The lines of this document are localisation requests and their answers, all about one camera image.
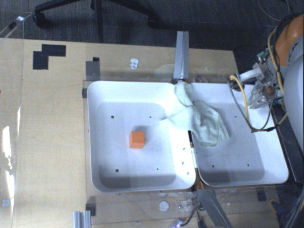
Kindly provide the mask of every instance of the clear plastic panel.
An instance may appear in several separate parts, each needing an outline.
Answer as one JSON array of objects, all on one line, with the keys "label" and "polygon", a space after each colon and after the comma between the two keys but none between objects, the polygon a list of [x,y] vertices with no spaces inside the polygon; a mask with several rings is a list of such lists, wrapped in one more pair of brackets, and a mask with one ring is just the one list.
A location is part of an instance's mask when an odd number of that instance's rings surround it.
[{"label": "clear plastic panel", "polygon": [[[0,31],[0,220],[12,225],[21,110],[23,27],[28,14],[16,16]],[[13,39],[17,33],[19,39]]]}]

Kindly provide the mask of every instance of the black cable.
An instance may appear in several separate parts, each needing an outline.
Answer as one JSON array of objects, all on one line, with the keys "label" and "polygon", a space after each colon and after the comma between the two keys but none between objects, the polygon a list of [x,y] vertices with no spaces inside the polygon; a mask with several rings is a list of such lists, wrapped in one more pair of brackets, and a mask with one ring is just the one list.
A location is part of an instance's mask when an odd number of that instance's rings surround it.
[{"label": "black cable", "polygon": [[290,14],[288,16],[286,16],[285,18],[283,18],[279,25],[276,27],[274,36],[272,37],[272,51],[274,54],[274,60],[276,62],[276,64],[278,65],[278,70],[280,72],[280,58],[276,52],[276,42],[278,40],[278,38],[280,37],[281,33],[283,32],[283,30],[285,29],[285,27],[296,17],[301,16],[301,13],[295,13],[295,14]]},{"label": "black cable", "polygon": [[190,217],[189,217],[189,219],[187,220],[187,222],[186,222],[186,223],[182,223],[182,224],[180,225],[180,227],[183,227],[183,226],[186,226],[186,225],[189,224],[189,222],[191,221],[191,219],[192,219],[192,217],[193,217],[193,215],[194,215],[196,209],[197,209],[197,207],[193,208],[193,210],[192,210],[192,212],[191,212],[191,214],[190,214]]},{"label": "black cable", "polygon": [[266,129],[265,129],[265,127],[266,127],[266,125],[268,124],[269,119],[270,119],[270,114],[271,114],[271,109],[272,109],[273,102],[274,102],[275,100],[277,100],[277,98],[275,98],[275,99],[269,104],[269,111],[268,111],[268,116],[267,116],[267,120],[266,120],[265,124],[263,125],[263,127],[257,129],[257,128],[254,128],[254,127],[250,124],[250,122],[249,122],[248,119],[246,118],[245,114],[243,113],[243,111],[242,111],[240,105],[238,104],[238,101],[237,101],[236,97],[234,96],[234,93],[233,93],[233,91],[232,91],[232,89],[231,89],[231,87],[230,87],[230,82],[229,82],[229,81],[228,81],[228,86],[229,86],[229,90],[230,90],[230,92],[231,92],[231,95],[232,95],[232,97],[233,97],[233,100],[234,100],[235,104],[237,105],[239,111],[241,112],[243,118],[245,119],[245,121],[246,121],[248,127],[251,129],[251,132],[252,132],[252,133],[256,133],[256,132],[270,132],[270,131],[276,129],[276,128],[279,126],[279,124],[275,124],[273,127],[269,127],[269,128],[266,128]]},{"label": "black cable", "polygon": [[199,209],[198,209],[198,208],[196,208],[195,210],[196,210],[196,213],[197,213],[198,218],[199,218],[199,221],[200,221],[200,220],[201,220],[201,218],[200,218],[200,214],[199,214]]}]

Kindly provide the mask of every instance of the towel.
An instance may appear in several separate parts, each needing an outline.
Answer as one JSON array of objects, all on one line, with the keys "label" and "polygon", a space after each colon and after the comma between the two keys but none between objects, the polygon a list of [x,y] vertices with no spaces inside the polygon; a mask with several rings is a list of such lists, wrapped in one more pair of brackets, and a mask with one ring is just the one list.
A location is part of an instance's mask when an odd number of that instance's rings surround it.
[{"label": "towel", "polygon": [[192,85],[179,81],[174,92],[184,109],[161,122],[192,131],[203,147],[216,146],[229,138],[223,120],[216,110],[203,101],[192,102],[192,91]]}]

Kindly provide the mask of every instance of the orange cube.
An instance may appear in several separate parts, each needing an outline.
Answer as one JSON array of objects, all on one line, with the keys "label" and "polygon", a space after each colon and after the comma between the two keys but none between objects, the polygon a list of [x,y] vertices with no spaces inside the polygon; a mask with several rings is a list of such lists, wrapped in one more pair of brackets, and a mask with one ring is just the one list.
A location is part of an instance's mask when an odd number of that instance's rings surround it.
[{"label": "orange cube", "polygon": [[130,148],[142,149],[144,146],[144,132],[132,131],[129,140],[130,140]]}]

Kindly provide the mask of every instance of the office chair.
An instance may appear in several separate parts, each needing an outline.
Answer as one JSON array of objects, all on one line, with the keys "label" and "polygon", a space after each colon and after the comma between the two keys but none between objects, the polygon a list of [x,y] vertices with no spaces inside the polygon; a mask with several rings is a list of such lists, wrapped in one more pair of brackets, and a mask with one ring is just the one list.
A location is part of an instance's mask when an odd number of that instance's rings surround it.
[{"label": "office chair", "polygon": [[[35,7],[35,14],[33,15],[33,20],[35,24],[43,28],[45,27],[48,23],[48,20],[46,19],[45,15],[42,13],[42,11],[48,10],[48,9],[53,9],[56,7],[60,7],[69,3],[77,2],[81,0],[52,0],[49,2],[46,2],[44,4],[38,5]],[[145,14],[148,16],[148,26],[151,28],[157,28],[158,27],[158,19],[157,16],[154,14],[153,11],[140,6],[136,3],[134,3],[131,0],[109,0],[111,2],[115,2],[117,4],[120,4],[124,7],[127,7],[129,9],[135,10],[139,13]],[[98,37],[99,37],[99,42],[103,42],[103,27],[102,27],[102,0],[92,0],[91,2],[91,8],[94,9],[95,11],[95,16],[97,19],[97,26],[98,26]]]}]

